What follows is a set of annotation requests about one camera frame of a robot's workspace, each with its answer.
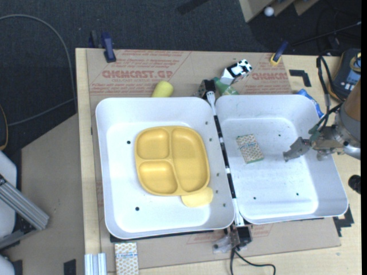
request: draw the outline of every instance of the cardboard sheet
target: cardboard sheet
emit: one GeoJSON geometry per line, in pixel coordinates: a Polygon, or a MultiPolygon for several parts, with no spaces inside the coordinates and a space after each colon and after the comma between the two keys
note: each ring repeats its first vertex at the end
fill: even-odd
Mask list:
{"type": "MultiPolygon", "coordinates": [[[[91,103],[93,149],[102,251],[107,270],[115,272],[114,243],[104,223],[103,188],[97,139],[95,108],[108,97],[150,97],[155,85],[166,80],[174,87],[172,97],[193,95],[203,79],[220,76],[223,69],[246,59],[251,74],[234,84],[242,95],[289,94],[291,87],[282,62],[270,64],[271,53],[190,52],[158,50],[116,50],[116,62],[106,63],[103,49],[88,49],[88,79],[91,103]]],[[[339,246],[332,218],[251,225],[253,241],[244,256],[339,246]]],[[[214,253],[213,242],[223,230],[208,233],[136,240],[139,268],[228,259],[229,253],[214,253]]]]}

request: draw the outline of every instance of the green bottle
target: green bottle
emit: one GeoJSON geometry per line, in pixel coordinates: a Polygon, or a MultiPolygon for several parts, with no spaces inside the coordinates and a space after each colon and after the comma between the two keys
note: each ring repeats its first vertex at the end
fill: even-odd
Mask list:
{"type": "Polygon", "coordinates": [[[231,85],[223,84],[218,77],[214,78],[219,95],[239,95],[238,91],[231,85]]]}

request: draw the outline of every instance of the yellow divided tray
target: yellow divided tray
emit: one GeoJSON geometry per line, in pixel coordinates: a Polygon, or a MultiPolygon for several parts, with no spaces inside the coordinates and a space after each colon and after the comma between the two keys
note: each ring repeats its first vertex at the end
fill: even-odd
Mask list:
{"type": "Polygon", "coordinates": [[[204,142],[192,128],[144,129],[135,139],[134,150],[139,181],[151,194],[189,195],[204,190],[209,183],[204,142]]]}

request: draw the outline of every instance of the black fabric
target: black fabric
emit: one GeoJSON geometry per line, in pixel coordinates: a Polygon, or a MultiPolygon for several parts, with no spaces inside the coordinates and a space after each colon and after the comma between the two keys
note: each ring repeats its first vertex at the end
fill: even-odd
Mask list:
{"type": "MultiPolygon", "coordinates": [[[[64,39],[75,73],[75,48],[88,47],[91,30],[109,32],[115,48],[275,52],[361,19],[361,0],[320,0],[298,16],[290,5],[277,17],[260,13],[246,23],[239,0],[0,0],[0,16],[27,14],[52,25],[64,39]]],[[[28,18],[0,21],[0,104],[8,123],[73,97],[63,46],[45,25],[28,18]]],[[[340,50],[361,47],[361,27],[337,35],[340,50]]],[[[330,36],[284,54],[317,55],[330,36]]],[[[9,127],[11,155],[75,113],[73,102],[9,127]]]]}

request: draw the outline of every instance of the dark background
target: dark background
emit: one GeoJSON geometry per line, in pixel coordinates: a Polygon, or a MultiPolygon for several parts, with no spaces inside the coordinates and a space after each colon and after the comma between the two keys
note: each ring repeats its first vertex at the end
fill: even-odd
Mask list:
{"type": "Polygon", "coordinates": [[[300,16],[290,5],[277,17],[261,13],[249,23],[239,0],[208,0],[180,11],[190,1],[0,0],[0,17],[31,15],[60,34],[74,77],[63,44],[44,23],[29,17],[0,19],[0,105],[9,124],[4,152],[15,153],[76,113],[75,48],[88,47],[91,30],[109,32],[114,48],[122,49],[275,52],[284,40],[290,43],[284,54],[361,48],[361,26],[292,44],[354,25],[361,20],[362,0],[320,0],[300,16]]]}

